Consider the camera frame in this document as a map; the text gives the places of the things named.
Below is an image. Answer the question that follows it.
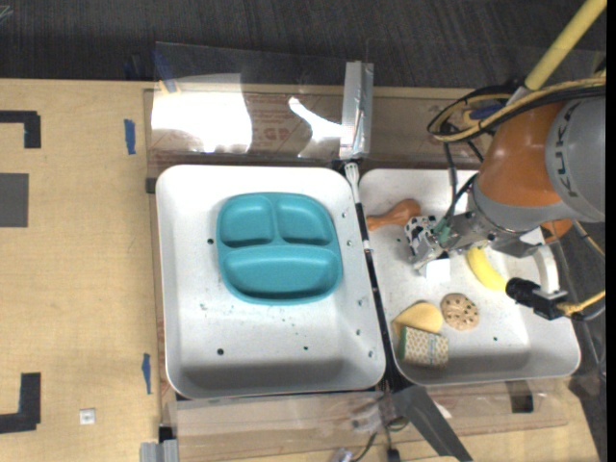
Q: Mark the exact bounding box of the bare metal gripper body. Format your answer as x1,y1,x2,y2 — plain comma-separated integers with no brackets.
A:
441,210,505,252

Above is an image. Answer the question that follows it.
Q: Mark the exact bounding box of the white carton with black spots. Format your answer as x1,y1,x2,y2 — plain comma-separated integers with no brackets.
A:
402,214,452,284

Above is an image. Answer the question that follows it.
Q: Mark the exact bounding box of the yellow banana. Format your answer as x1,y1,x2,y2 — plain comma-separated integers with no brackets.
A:
465,244,509,293

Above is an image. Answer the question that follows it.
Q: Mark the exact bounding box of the orange brown toy sausage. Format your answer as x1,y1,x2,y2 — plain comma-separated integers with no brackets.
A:
365,197,423,233

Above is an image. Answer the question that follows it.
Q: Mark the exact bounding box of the yellow bread slice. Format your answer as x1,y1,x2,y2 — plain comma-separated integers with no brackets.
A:
391,300,445,339

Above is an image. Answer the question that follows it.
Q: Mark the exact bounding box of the brown chocolate chip biscuit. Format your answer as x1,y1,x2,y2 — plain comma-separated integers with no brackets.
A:
439,292,481,332

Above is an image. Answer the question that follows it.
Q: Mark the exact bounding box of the green patterned packet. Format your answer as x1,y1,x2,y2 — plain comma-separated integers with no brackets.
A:
398,325,450,370

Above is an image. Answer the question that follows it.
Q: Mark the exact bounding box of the white plastic tray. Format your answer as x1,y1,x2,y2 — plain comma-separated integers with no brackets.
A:
154,163,388,400
358,167,582,388

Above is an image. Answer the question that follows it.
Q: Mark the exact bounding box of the blue divided plate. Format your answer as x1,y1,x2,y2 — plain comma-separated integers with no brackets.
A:
215,191,345,307

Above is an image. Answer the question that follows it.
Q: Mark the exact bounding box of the black cylinder on white bracket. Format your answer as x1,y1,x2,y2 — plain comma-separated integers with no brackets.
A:
504,245,570,321

